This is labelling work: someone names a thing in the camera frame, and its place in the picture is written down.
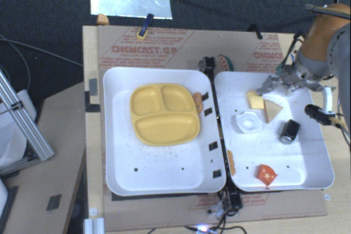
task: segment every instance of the black cable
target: black cable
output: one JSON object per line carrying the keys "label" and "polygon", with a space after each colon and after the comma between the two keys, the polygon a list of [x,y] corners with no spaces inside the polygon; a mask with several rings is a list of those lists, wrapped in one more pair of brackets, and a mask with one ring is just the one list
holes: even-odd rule
{"label": "black cable", "polygon": [[228,212],[227,213],[227,216],[234,216],[234,215],[236,215],[237,214],[237,210],[234,212],[234,213],[232,213],[232,214],[230,214],[230,212]]}
{"label": "black cable", "polygon": [[312,4],[306,4],[305,7],[307,10],[313,13],[332,15],[342,19],[350,20],[350,13],[347,13],[346,11],[343,11],[343,10],[340,10],[340,12],[335,12],[333,10],[330,10],[328,7],[317,7]]}
{"label": "black cable", "polygon": [[223,227],[223,228],[219,228],[219,229],[222,229],[222,230],[232,230],[232,229],[236,229],[236,228],[241,229],[245,234],[247,234],[245,228],[243,228],[242,226]]}
{"label": "black cable", "polygon": [[10,82],[11,84],[11,77],[10,74],[7,72],[7,70],[5,69],[5,67],[3,67],[2,65],[0,65],[0,69],[2,70],[2,72],[5,74],[5,76],[7,77],[7,80]]}
{"label": "black cable", "polygon": [[9,43],[14,43],[14,44],[17,44],[17,45],[20,45],[20,46],[23,46],[23,47],[27,47],[27,48],[33,49],[33,50],[38,51],[38,52],[45,53],[45,54],[50,55],[50,56],[54,56],[55,58],[58,58],[58,59],[61,59],[61,60],[70,62],[71,64],[74,64],[74,65],[77,65],[77,66],[81,66],[81,67],[83,66],[83,65],[80,64],[79,62],[72,61],[72,60],[67,59],[67,58],[65,58],[65,57],[63,57],[63,56],[56,55],[56,54],[54,54],[54,53],[52,53],[52,52],[49,52],[49,51],[40,49],[40,48],[38,48],[38,47],[34,47],[34,46],[32,46],[32,45],[29,45],[29,44],[25,44],[25,43],[18,42],[18,41],[15,41],[15,40],[4,39],[4,38],[0,38],[0,41],[5,41],[5,42],[9,42]]}
{"label": "black cable", "polygon": [[223,231],[224,231],[224,229],[225,229],[226,220],[227,220],[227,216],[225,215],[225,216],[224,216],[224,220],[223,220],[223,228],[222,228],[222,229],[220,228],[220,225],[217,226],[217,229],[221,229],[221,231],[220,231],[219,234],[222,234],[222,233],[223,233]]}
{"label": "black cable", "polygon": [[26,69],[27,69],[27,74],[28,74],[28,85],[27,85],[27,92],[29,91],[29,88],[31,86],[31,71],[29,69],[28,63],[26,61],[26,59],[23,57],[22,53],[16,48],[16,46],[14,44],[12,44],[11,41],[9,41],[6,37],[4,37],[3,35],[0,34],[0,40],[2,41],[6,41],[16,52],[17,54],[21,57]]}
{"label": "black cable", "polygon": [[148,234],[151,234],[151,233],[153,233],[154,231],[156,230],[156,228],[154,228],[154,229],[151,229],[149,232],[148,232]]}
{"label": "black cable", "polygon": [[227,215],[224,214],[223,217],[221,218],[221,220],[219,221],[219,223],[217,224],[217,226],[210,228],[211,230],[217,230],[220,229],[220,226],[223,224],[223,227],[225,226],[225,221],[226,221],[226,217]]}
{"label": "black cable", "polygon": [[[341,120],[341,116],[342,116],[342,114],[341,114],[341,112],[340,112],[340,97],[338,96],[338,102],[337,102],[337,109],[338,109],[338,111],[337,111],[337,116],[338,116],[338,119],[339,120]],[[347,145],[350,147],[350,149],[351,149],[351,144],[349,143],[349,141],[347,140],[347,138],[346,138],[346,135],[345,135],[345,133],[348,133],[346,130],[344,131],[343,130],[343,127],[341,128],[341,133],[342,133],[342,135],[343,135],[343,137],[344,137],[344,140],[345,140],[345,142],[347,143]]]}
{"label": "black cable", "polygon": [[195,227],[191,227],[191,226],[185,226],[186,229],[190,230],[190,231],[197,231],[197,228]]}
{"label": "black cable", "polygon": [[332,78],[334,78],[334,75],[329,75],[328,77],[323,78],[323,80],[329,80],[329,79],[332,79]]}
{"label": "black cable", "polygon": [[282,63],[281,63],[281,64],[282,64],[282,67],[285,66],[286,60],[287,60],[287,58],[289,57],[290,53],[293,51],[296,42],[297,42],[297,41],[303,42],[302,40],[298,39],[298,38],[299,38],[300,36],[302,36],[302,35],[304,35],[304,32],[303,32],[303,31],[298,31],[298,32],[296,32],[296,33],[294,34],[293,41],[291,42],[290,47],[289,47],[289,49],[288,49],[288,51],[287,51],[287,53],[286,53],[286,56],[285,56],[285,58],[283,59],[283,61],[282,61]]}

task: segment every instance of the wire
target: wire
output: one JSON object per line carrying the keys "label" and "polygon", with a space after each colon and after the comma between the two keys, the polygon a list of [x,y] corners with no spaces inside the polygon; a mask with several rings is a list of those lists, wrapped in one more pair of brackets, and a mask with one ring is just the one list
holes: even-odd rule
{"label": "wire", "polygon": [[317,7],[312,4],[306,4],[305,7],[307,10],[313,13],[327,14],[327,15],[332,15],[332,16],[350,20],[350,12],[344,11],[342,9],[336,9],[331,7]]}
{"label": "wire", "polygon": [[28,63],[26,59],[23,57],[22,53],[16,48],[14,44],[10,40],[8,40],[6,37],[0,34],[0,40],[7,42],[16,52],[17,54],[21,57],[26,69],[27,69],[27,75],[28,75],[28,85],[27,85],[27,92],[29,91],[29,88],[31,87],[31,71],[29,69]]}
{"label": "wire", "polygon": [[236,215],[236,213],[237,213],[237,211],[236,212],[234,212],[234,213],[232,213],[232,214],[227,214],[227,216],[234,216],[234,215]]}
{"label": "wire", "polygon": [[197,228],[195,227],[191,227],[191,226],[185,226],[186,229],[190,230],[190,231],[197,231]]}
{"label": "wire", "polygon": [[245,234],[247,234],[245,228],[243,228],[242,226],[223,227],[223,228],[219,228],[219,229],[222,229],[222,230],[232,230],[232,229],[236,229],[236,228],[241,229]]}
{"label": "wire", "polygon": [[291,42],[290,44],[290,47],[285,55],[285,58],[283,59],[283,61],[275,68],[276,69],[276,75],[280,75],[281,71],[283,70],[285,64],[286,64],[286,61],[290,55],[290,53],[294,50],[295,48],[295,44],[297,41],[300,41],[300,42],[303,42],[301,39],[299,39],[300,36],[303,36],[304,35],[304,32],[303,31],[298,31],[294,34],[294,37],[293,37],[293,41]]}
{"label": "wire", "polygon": [[225,216],[224,216],[224,219],[223,219],[223,228],[220,228],[221,223],[219,223],[219,224],[217,225],[216,230],[217,230],[217,229],[221,229],[220,234],[222,234],[223,231],[224,231],[226,220],[227,220],[227,215],[225,215]]}
{"label": "wire", "polygon": [[[337,112],[337,116],[338,116],[338,119],[341,120],[340,98],[339,98],[339,96],[338,96],[338,112]],[[351,144],[349,143],[349,141],[347,140],[346,135],[345,135],[345,133],[347,133],[348,136],[350,137],[350,133],[347,132],[347,131],[345,130],[345,128],[343,128],[343,127],[341,127],[341,133],[342,133],[342,135],[343,135],[343,137],[344,137],[344,139],[345,139],[347,145],[351,148]]]}
{"label": "wire", "polygon": [[17,45],[20,45],[20,46],[23,46],[23,47],[27,47],[27,48],[33,49],[33,50],[38,51],[38,52],[45,53],[45,54],[50,55],[50,56],[54,56],[55,58],[58,58],[58,59],[61,59],[61,60],[70,62],[71,64],[74,64],[74,65],[77,65],[77,66],[81,66],[81,67],[83,66],[83,65],[80,64],[79,62],[72,61],[72,60],[67,59],[67,58],[65,58],[65,57],[63,57],[63,56],[56,55],[56,54],[54,54],[54,53],[52,53],[52,52],[49,52],[49,51],[46,51],[46,50],[43,50],[43,49],[34,47],[34,46],[32,46],[32,45],[29,45],[29,44],[25,44],[25,43],[22,43],[22,42],[18,42],[18,41],[15,41],[15,40],[9,40],[9,39],[5,39],[5,38],[0,38],[0,41],[5,41],[5,42],[9,42],[9,43],[14,43],[14,44],[17,44]]}
{"label": "wire", "polygon": [[10,74],[7,72],[7,70],[5,69],[5,67],[3,67],[2,65],[0,65],[0,69],[2,70],[2,72],[6,75],[7,80],[10,82],[11,84],[11,77]]}
{"label": "wire", "polygon": [[328,77],[323,78],[323,80],[329,80],[329,79],[332,79],[332,78],[334,78],[334,75],[329,75]]}
{"label": "wire", "polygon": [[148,232],[148,234],[151,234],[151,233],[153,233],[154,231],[156,230],[156,228],[154,228],[154,229],[151,229],[149,232]]}

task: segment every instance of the white tray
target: white tray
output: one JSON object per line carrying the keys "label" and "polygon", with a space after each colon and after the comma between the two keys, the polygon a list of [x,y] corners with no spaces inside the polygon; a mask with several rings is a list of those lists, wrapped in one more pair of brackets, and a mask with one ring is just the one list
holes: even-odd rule
{"label": "white tray", "polygon": [[[175,83],[193,94],[208,93],[200,114],[200,133],[192,141],[174,146],[149,146],[134,133],[129,98],[137,87]],[[121,196],[165,193],[207,193],[223,188],[226,176],[220,148],[211,84],[194,70],[114,67],[104,75],[106,181]],[[209,144],[217,142],[216,149]]]}
{"label": "white tray", "polygon": [[[264,110],[250,109],[246,93],[259,88],[268,76],[266,73],[221,72],[215,78],[225,147],[234,156],[234,184],[248,192],[331,186],[334,172],[320,126],[304,113],[305,106],[313,103],[309,90],[300,89],[287,97],[284,88],[277,87],[264,94],[263,98],[283,107],[269,124],[265,123]],[[258,115],[264,123],[262,131],[253,134],[240,132],[234,116],[244,111]],[[284,145],[279,136],[289,119],[301,127],[293,143]],[[270,166],[278,174],[269,187],[256,178],[260,164]]]}

